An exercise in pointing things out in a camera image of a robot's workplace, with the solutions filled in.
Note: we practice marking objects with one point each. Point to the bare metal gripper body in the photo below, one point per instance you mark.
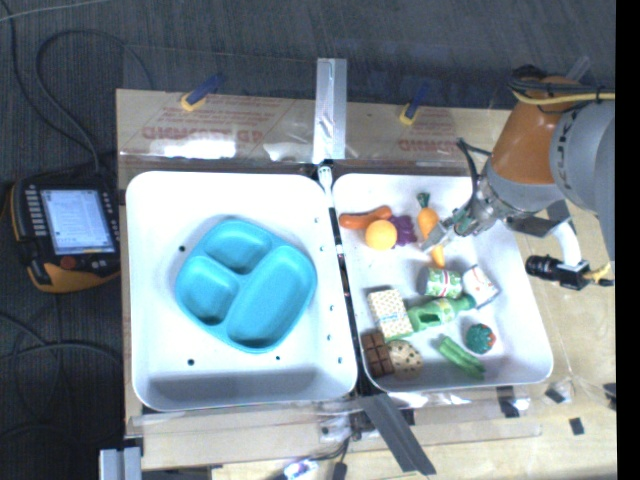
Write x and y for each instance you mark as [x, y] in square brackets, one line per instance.
[479, 208]

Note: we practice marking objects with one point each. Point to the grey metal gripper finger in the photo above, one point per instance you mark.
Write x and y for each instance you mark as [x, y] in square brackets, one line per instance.
[433, 237]
[448, 238]

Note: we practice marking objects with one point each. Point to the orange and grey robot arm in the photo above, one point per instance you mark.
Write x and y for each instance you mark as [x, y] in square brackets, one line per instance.
[525, 133]

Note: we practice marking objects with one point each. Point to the orange carrot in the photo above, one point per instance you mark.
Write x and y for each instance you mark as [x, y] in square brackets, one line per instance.
[427, 220]

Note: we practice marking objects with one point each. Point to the purple grapes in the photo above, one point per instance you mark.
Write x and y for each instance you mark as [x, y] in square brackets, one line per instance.
[406, 229]

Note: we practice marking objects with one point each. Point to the green and white can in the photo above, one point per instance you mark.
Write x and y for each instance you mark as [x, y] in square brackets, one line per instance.
[442, 283]

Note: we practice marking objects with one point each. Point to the orange round fruit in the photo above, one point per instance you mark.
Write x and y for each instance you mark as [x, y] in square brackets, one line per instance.
[380, 235]

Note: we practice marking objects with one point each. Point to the white carton with red print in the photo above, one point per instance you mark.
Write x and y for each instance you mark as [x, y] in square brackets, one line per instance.
[481, 284]

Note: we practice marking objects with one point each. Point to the green bottle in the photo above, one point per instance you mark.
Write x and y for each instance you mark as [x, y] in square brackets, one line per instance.
[435, 313]

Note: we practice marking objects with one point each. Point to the orange sausage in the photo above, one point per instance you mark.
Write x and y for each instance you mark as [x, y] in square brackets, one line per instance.
[357, 219]

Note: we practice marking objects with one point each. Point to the yellow patterned box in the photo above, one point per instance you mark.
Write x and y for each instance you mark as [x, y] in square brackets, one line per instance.
[391, 314]

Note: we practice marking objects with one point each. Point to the green and red round toy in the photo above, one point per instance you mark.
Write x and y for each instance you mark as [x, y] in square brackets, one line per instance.
[480, 339]

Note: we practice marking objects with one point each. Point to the white plastic tray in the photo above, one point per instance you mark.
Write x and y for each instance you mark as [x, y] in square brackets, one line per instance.
[520, 328]
[160, 318]

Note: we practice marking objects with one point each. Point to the green bean pods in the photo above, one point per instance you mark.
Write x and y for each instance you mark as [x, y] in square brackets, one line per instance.
[461, 358]

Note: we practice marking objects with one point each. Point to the tan chocolate chip biscuit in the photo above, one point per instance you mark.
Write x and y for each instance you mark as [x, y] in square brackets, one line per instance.
[406, 360]

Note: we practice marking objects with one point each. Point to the brown chocolate bar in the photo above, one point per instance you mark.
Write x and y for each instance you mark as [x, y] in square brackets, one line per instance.
[377, 354]

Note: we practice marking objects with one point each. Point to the blue divided plate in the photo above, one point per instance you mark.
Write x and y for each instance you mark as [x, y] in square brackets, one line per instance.
[270, 298]

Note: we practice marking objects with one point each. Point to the brown cardboard board, red print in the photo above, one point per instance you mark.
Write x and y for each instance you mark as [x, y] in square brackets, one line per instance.
[280, 123]

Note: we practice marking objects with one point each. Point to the black cylinder on white bracket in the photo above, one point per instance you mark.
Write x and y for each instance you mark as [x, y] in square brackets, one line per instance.
[550, 268]

